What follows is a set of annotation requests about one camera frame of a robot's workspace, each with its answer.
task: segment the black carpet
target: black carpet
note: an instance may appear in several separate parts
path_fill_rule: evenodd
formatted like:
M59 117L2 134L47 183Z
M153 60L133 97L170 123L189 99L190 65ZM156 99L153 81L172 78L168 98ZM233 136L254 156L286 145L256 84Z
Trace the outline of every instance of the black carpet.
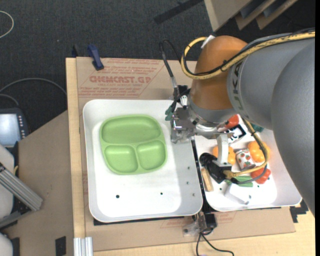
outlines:
M0 89L24 78L43 78L66 89L65 59L74 45L87 56L94 44L101 57L161 59L159 42L169 39L179 52L197 37L213 33L201 0L1 0L0 11L14 19L13 30L0 38ZM251 42L257 38L315 27L315 0L300 0L260 30L255 21L239 30L234 18L216 31ZM11 27L0 13L0 36ZM168 59L175 55L168 50ZM188 55L197 60L199 53ZM0 92L14 97L31 131L67 109L62 90L45 81L25 81ZM12 108L0 97L0 108Z

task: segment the green divided plate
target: green divided plate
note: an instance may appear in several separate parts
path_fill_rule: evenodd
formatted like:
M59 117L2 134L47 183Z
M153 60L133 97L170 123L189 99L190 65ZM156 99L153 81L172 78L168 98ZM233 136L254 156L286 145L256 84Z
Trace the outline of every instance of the green divided plate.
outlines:
M167 161L165 136L149 115L122 115L105 120L100 143L109 169L120 175L148 173Z

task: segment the blue clamp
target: blue clamp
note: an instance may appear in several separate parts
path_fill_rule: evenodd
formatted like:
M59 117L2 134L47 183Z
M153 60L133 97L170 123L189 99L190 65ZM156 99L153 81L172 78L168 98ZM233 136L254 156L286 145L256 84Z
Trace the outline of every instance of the blue clamp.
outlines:
M93 58L93 66L95 67L95 69L98 70L103 70L105 68L105 66L102 64L100 56L99 56L99 52L98 52L98 48L95 47L93 44L89 44L88 48L88 54L90 57Z

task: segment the yellow cable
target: yellow cable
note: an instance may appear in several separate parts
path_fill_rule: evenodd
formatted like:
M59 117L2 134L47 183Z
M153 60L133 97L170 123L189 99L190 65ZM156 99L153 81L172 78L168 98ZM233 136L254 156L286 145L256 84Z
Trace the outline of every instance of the yellow cable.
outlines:
M14 167L14 169L13 169L13 174L14 174L14 175L16 175L16 172L17 172L18 168L19 168L18 165L16 165L16 166Z
M242 119L244 124L246 125L246 127L248 128L249 132L252 134L252 136L254 137L255 141L258 143L258 145L260 146L262 152L263 152L263 155L264 155L264 162L263 164L257 166L257 167L254 167L252 169L248 169L248 170L243 170L243 171L239 171L239 172L233 172L233 171L230 171L230 170L227 170L227 171L224 171L223 173L226 175L226 178L227 179L231 179L231 178L234 178L234 177L238 177L240 175L243 175L243 174L249 174L249 173L252 173L252 172L255 172L263 167L266 166L266 164L268 163L269 161L269 152L268 150L266 149L266 147L264 146L262 140L259 138L259 136L256 134L255 132L255 129L253 129L252 125L245 119Z
M288 42L288 41L298 41L298 40L310 39L310 38L315 38L315 37L316 37L316 32L315 31L311 31L311 32L305 32L305 33L300 33L300 34L285 35L285 36L281 36L281 37L278 37L278 38L274 38L274 39L270 39L270 40L261 42L261 43L255 45L255 46L253 46L253 47L248 48L247 50L242 52L239 56L235 57L230 62L227 61L227 63L225 65L223 65L220 69L218 69L215 72L209 73L209 74L204 74L204 75L191 74L186 69L186 66L185 66L183 58L181 58L180 64L181 64L181 68L182 68L183 73L186 76L188 76L189 78L192 78L192 79L195 79L195 80L210 79L210 78L213 78L213 77L221 74L222 72L227 71L232 65L234 65L237 62L241 61L243 58L247 57L248 55L258 51L259 49L262 49L262 48L265 48L265 47L268 47L268 46L272 46L272 45L281 44L281 43ZM207 39L207 37L199 37L199 38L193 40L192 42L190 42L189 45L184 49L184 57L187 56L189 50L196 43L198 43L200 41L204 41L206 39Z

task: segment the black connector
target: black connector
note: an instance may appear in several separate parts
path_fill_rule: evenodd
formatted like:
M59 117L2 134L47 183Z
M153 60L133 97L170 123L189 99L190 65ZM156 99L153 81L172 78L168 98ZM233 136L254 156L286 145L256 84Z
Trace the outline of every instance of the black connector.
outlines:
M217 158L209 153L203 153L200 155L199 161L204 168L206 168L210 174L210 176L220 184L226 179L226 175L224 174L225 170L230 170L230 166L218 166L215 161Z
M188 90L187 85L178 85L179 95L183 95Z

